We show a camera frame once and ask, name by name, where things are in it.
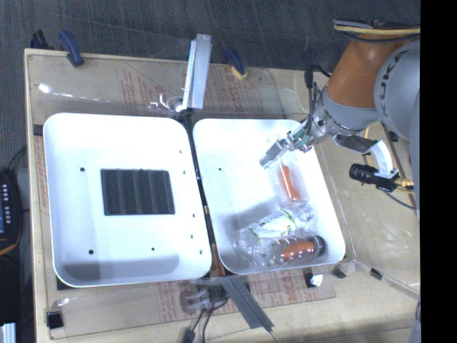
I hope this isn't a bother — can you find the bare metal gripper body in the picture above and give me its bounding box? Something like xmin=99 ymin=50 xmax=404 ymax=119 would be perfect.
xmin=283 ymin=117 xmax=337 ymax=154

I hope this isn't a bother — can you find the clear bottle with orange label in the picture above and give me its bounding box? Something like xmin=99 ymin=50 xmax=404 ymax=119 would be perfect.
xmin=273 ymin=154 xmax=311 ymax=209

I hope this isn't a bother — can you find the white plastic tray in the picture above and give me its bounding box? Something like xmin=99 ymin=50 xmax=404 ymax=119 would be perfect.
xmin=191 ymin=118 xmax=346 ymax=275
xmin=42 ymin=111 xmax=213 ymax=288

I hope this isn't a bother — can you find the clear bottle green white label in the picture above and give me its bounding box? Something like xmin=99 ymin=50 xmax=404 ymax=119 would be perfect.
xmin=231 ymin=204 xmax=316 ymax=253

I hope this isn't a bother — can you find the clear bottle brown label black cap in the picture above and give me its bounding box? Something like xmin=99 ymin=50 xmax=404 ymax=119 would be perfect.
xmin=246 ymin=234 xmax=327 ymax=268

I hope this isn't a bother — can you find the black ribbed rectangular pad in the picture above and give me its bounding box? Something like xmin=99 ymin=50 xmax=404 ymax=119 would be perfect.
xmin=100 ymin=169 xmax=176 ymax=217

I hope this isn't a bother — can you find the brown cardboard board red print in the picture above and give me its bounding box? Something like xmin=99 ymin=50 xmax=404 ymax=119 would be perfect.
xmin=27 ymin=54 xmax=354 ymax=339

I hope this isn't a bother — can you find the black cylinder on white bracket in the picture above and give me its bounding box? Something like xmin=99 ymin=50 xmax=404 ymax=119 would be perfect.
xmin=348 ymin=138 xmax=400 ymax=193

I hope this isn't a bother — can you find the black block with thin wires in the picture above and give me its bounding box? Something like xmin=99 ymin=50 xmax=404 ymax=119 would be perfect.
xmin=205 ymin=282 xmax=229 ymax=302

